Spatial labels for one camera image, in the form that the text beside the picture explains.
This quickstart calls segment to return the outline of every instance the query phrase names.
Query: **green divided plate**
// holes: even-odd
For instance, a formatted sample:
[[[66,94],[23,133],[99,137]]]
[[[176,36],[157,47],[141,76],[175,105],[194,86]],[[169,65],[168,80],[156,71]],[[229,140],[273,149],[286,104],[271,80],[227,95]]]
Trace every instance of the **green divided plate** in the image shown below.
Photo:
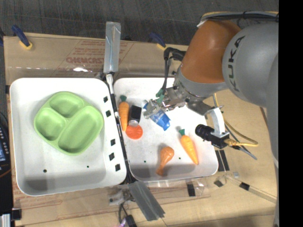
[[[78,155],[87,149],[103,125],[102,113],[72,92],[54,94],[34,119],[38,135],[68,155]]]

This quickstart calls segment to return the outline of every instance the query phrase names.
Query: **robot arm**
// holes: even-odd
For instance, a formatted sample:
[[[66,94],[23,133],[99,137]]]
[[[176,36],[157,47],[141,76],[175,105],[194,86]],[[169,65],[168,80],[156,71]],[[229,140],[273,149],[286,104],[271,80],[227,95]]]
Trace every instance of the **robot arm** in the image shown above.
[[[263,19],[261,23],[240,29],[228,21],[236,18]],[[237,97],[267,108],[268,131],[278,179],[278,13],[212,13],[202,16],[175,75],[173,87],[163,87],[158,105],[163,110],[187,106],[201,115],[211,106],[203,101],[215,92],[229,88]],[[164,52],[168,61],[172,48]],[[220,124],[220,112],[212,111]],[[198,125],[196,134],[222,147],[227,134],[217,137],[207,126]],[[279,226],[279,197],[274,226]]]

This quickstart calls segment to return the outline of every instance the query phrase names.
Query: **cable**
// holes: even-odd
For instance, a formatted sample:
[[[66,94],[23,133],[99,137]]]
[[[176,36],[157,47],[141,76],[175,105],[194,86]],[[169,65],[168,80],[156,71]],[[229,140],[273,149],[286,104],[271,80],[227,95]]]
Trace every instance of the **cable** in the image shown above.
[[[214,93],[213,95],[214,98],[214,104],[216,107],[218,107],[218,100],[217,100],[217,95],[216,93]],[[232,139],[226,139],[224,142],[227,143],[229,146],[250,146],[250,147],[257,147],[259,146],[259,143],[243,134],[241,134],[240,132],[238,132],[237,130],[235,130],[228,122],[225,118],[224,119],[224,123],[230,127],[236,134],[238,134],[239,136],[243,137],[246,140],[249,140],[252,143],[244,143],[244,142],[239,142],[238,140],[232,140]]]
[[[125,224],[126,224],[126,219],[124,218],[124,219],[122,220],[122,222],[121,222],[121,225],[120,225],[119,227],[124,227]]]
[[[244,11],[244,12],[211,12],[201,16],[200,23],[206,20],[257,19],[279,22],[279,13],[273,11]]]
[[[124,201],[123,203],[121,203],[121,204],[119,205],[119,212],[118,212],[119,223],[122,223],[122,219],[121,219],[121,211],[122,211],[122,209],[123,209],[123,211],[124,211],[126,217],[128,216],[128,214],[127,214],[125,208],[123,207],[123,205],[124,205],[125,202],[126,202],[126,201]]]
[[[226,124],[224,124],[225,125],[225,127],[226,127],[226,129],[227,129],[227,131],[229,132],[229,134],[236,140],[236,141],[238,141],[238,142],[240,142],[238,139],[237,139],[237,137],[232,133],[232,131],[227,127],[227,125]],[[247,150],[244,146],[234,146],[233,148],[234,149],[237,149],[237,150],[241,150],[241,151],[243,151],[243,152],[245,152],[246,154],[248,154],[248,155],[250,155],[252,158],[254,158],[255,160],[257,160],[257,157],[255,156],[255,155],[253,155],[249,150]]]
[[[163,82],[161,89],[156,94],[156,96],[159,97],[159,99],[157,99],[158,103],[162,102],[165,92],[166,92],[167,79],[169,77],[169,67],[171,64],[171,59],[174,59],[177,61],[182,61],[185,56],[185,53],[186,53],[186,51],[180,51],[180,50],[172,48],[172,47],[168,47],[164,50],[164,54],[163,54],[163,57],[164,57],[164,82]]]

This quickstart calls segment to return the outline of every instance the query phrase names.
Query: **toy carrot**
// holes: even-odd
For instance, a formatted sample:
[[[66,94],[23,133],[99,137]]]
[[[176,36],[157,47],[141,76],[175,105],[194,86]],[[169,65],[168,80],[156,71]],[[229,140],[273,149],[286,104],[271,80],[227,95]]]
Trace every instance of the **toy carrot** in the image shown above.
[[[188,156],[192,159],[192,161],[198,165],[198,157],[196,154],[196,149],[194,146],[193,141],[191,140],[191,138],[188,135],[185,135],[185,130],[179,130],[179,133],[182,135],[180,141],[181,141],[181,145],[183,146],[184,150],[186,151],[186,153],[188,154]]]
[[[126,102],[126,96],[121,95],[121,103],[119,104],[119,115],[122,130],[125,131],[128,124],[129,104]]]
[[[125,133],[129,138],[137,140],[143,135],[143,129],[140,125],[137,125],[136,127],[128,125]]]
[[[163,169],[165,165],[173,158],[175,151],[172,147],[166,146],[160,151],[160,166],[158,167],[156,173],[160,176],[163,176]]]

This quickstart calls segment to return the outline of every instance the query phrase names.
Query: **black square hole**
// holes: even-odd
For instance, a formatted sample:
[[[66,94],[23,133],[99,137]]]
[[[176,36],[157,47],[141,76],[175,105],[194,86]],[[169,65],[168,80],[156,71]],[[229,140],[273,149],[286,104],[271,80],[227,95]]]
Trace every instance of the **black square hole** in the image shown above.
[[[121,169],[120,164],[117,164],[115,167],[116,167],[116,172]]]
[[[112,154],[109,155],[109,160],[110,160],[110,161],[111,161],[112,159],[114,159],[114,158],[115,158],[114,153],[112,153]]]
[[[106,116],[109,117],[111,115],[110,111],[106,111]]]

